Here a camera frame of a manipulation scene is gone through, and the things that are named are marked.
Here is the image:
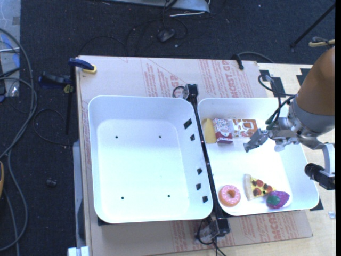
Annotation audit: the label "pizza slice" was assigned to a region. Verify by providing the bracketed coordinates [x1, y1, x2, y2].
[243, 173, 277, 202]

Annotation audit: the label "white plastic tray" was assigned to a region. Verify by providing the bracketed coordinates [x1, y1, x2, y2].
[87, 94, 214, 225]
[197, 97, 320, 217]

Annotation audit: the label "brown cardboard board red print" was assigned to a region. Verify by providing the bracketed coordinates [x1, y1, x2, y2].
[76, 55, 314, 253]

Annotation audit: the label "red and white carton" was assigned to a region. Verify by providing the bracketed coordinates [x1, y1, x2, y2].
[212, 117, 234, 146]

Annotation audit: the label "orange and white carton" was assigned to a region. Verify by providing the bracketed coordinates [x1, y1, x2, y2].
[232, 118, 258, 139]

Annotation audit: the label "black cylinder on white bracket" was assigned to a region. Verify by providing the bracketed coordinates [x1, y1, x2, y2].
[304, 142, 336, 191]

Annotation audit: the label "yellow cheese wedge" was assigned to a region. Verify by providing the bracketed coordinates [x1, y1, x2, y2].
[201, 118, 217, 145]

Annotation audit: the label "black block with thin wires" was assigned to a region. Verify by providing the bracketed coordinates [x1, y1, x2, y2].
[183, 83, 199, 100]
[197, 217, 231, 244]

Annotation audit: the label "pink doughnut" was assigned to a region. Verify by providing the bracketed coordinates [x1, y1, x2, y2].
[218, 184, 242, 208]

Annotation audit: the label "purple grapes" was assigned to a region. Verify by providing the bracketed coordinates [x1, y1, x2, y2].
[266, 190, 291, 210]

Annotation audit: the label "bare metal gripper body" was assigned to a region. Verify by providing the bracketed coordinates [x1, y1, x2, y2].
[266, 117, 329, 152]

